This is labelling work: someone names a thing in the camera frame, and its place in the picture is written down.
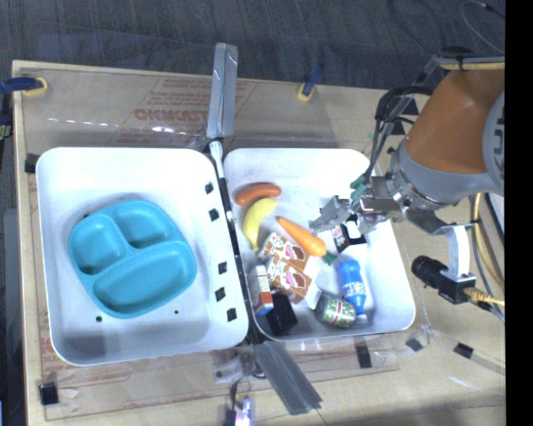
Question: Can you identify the yellow banana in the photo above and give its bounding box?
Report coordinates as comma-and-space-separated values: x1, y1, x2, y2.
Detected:
242, 197, 279, 253

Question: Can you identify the orange toy sausage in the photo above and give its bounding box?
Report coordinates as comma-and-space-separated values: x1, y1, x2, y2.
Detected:
234, 183, 282, 207

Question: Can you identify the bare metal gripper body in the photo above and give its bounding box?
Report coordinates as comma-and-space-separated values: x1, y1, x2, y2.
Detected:
351, 175, 430, 224

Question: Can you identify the white and brown carton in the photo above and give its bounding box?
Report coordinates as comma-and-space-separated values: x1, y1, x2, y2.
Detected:
266, 257, 323, 310
258, 232, 314, 275

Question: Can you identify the black cylinder on white bracket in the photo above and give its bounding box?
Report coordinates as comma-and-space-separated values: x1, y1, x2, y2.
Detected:
410, 222, 479, 305

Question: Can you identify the black box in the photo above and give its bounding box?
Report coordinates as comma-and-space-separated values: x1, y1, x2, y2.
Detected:
265, 293, 299, 336

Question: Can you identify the blue divided plate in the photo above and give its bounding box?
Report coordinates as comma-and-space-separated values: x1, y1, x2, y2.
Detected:
67, 199, 199, 320

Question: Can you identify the orange carrot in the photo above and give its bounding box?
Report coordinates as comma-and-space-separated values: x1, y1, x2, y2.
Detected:
276, 216, 338, 265

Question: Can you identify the blue bottle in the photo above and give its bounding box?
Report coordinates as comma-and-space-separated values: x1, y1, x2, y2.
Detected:
337, 257, 369, 321

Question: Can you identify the small black and white packet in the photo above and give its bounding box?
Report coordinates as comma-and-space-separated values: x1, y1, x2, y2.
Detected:
331, 222, 368, 253

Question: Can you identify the brown cardboard board red print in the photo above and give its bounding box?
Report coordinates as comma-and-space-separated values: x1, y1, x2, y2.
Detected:
20, 68, 403, 421

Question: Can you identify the small orange and white carton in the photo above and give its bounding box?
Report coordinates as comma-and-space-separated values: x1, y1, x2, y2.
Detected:
247, 264, 275, 318

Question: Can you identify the white plastic tray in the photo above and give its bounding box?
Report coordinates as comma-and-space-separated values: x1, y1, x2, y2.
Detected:
221, 147, 417, 342
35, 146, 251, 367

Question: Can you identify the green can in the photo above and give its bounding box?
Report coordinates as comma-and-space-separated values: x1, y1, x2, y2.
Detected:
314, 294, 357, 330

